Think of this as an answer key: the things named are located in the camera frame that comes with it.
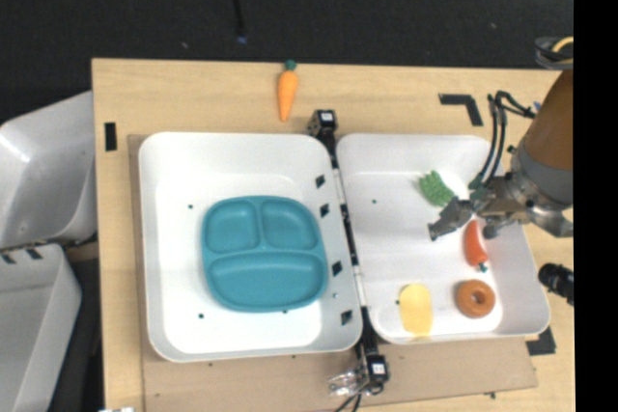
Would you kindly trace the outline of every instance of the toy sink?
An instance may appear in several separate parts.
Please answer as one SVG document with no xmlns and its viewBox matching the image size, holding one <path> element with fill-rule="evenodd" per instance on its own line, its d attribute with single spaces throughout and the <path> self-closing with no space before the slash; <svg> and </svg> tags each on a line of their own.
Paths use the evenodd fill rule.
<svg viewBox="0 0 618 412">
<path fill-rule="evenodd" d="M 361 305 L 397 344 L 540 333 L 548 303 L 521 226 L 486 243 L 485 273 L 465 262 L 463 232 L 432 242 L 427 231 L 439 208 L 418 179 L 437 170 L 464 198 L 488 149 L 469 136 L 353 134 L 339 142 L 333 170 L 309 136 L 149 137 L 138 163 L 154 349 L 177 362 L 344 350 L 360 338 Z M 472 278 L 496 294 L 488 316 L 456 306 L 455 287 Z M 422 338 L 399 305 L 413 284 L 431 295 Z"/>
<path fill-rule="evenodd" d="M 163 357 L 186 362 L 355 344 L 360 306 L 320 142 L 160 133 L 144 141 L 138 162 L 148 332 Z M 292 244 L 278 236 L 282 218 L 296 225 Z M 256 271 L 266 277 L 247 281 Z M 288 285 L 292 294 L 261 288 L 277 274 L 278 290 Z"/>
</svg>

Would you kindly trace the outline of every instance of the donut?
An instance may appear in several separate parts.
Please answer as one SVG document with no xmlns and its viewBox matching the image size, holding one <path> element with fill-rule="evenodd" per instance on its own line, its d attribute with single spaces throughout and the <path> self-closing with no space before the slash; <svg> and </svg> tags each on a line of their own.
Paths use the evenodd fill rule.
<svg viewBox="0 0 618 412">
<path fill-rule="evenodd" d="M 480 280 L 468 280 L 457 289 L 457 307 L 468 317 L 488 315 L 495 306 L 495 293 Z"/>
</svg>

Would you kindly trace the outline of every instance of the carrot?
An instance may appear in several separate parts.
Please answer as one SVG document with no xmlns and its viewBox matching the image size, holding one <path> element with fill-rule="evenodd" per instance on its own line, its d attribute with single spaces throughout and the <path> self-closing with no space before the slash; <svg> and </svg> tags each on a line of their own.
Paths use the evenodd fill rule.
<svg viewBox="0 0 618 412">
<path fill-rule="evenodd" d="M 486 272 L 487 267 L 484 263 L 489 259 L 483 249 L 479 226 L 476 220 L 472 220 L 465 229 L 465 258 L 472 266 L 478 266 L 481 271 Z"/>
<path fill-rule="evenodd" d="M 277 97 L 279 100 L 279 118 L 281 122 L 285 122 L 292 110 L 292 104 L 298 88 L 298 76 L 294 72 L 296 62 L 293 60 L 286 61 L 286 70 L 279 76 L 279 84 L 277 87 Z"/>
</svg>

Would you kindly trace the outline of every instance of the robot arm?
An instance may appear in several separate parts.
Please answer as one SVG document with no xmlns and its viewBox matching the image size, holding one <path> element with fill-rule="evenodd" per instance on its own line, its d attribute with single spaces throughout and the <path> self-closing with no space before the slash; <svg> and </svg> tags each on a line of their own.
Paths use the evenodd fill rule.
<svg viewBox="0 0 618 412">
<path fill-rule="evenodd" d="M 439 220 L 429 226 L 433 240 L 463 226 L 474 213 L 486 220 L 486 238 L 496 237 L 502 227 L 514 222 L 534 223 L 556 237 L 573 236 L 573 223 L 563 215 L 573 205 L 573 81 L 573 69 L 561 72 L 514 152 L 511 170 L 496 177 L 493 167 L 469 201 L 453 198 Z M 490 99 L 502 129 L 495 163 L 506 124 L 502 97 L 510 98 L 498 92 L 495 100 Z"/>
</svg>

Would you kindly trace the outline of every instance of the teal plastic plate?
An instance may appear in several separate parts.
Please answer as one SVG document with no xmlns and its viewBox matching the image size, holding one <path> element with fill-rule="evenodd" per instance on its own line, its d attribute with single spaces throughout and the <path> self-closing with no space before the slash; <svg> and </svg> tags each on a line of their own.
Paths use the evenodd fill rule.
<svg viewBox="0 0 618 412">
<path fill-rule="evenodd" d="M 320 228 L 298 201 L 247 196 L 216 203 L 201 240 L 211 294 L 230 309 L 287 311 L 311 304 L 326 289 Z"/>
</svg>

